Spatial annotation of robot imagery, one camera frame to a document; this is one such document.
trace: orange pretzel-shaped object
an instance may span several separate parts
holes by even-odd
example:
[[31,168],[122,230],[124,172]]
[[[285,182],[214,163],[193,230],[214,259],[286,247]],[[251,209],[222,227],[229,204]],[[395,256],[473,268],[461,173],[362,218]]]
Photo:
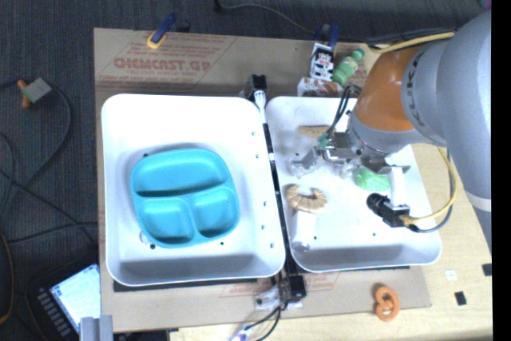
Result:
[[376,290],[374,294],[376,303],[374,304],[374,312],[381,321],[391,321],[399,313],[401,304],[398,295],[392,288],[382,286]]

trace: green object in bin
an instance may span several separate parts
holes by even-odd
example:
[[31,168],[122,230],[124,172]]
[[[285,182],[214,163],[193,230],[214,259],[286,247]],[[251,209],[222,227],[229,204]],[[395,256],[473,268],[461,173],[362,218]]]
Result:
[[208,149],[175,149],[140,159],[130,188],[142,232],[162,248],[226,236],[240,220],[240,202],[224,160]]
[[379,175],[367,168],[362,168],[357,172],[355,183],[360,188],[371,192],[382,192],[390,189],[389,178],[386,175]]

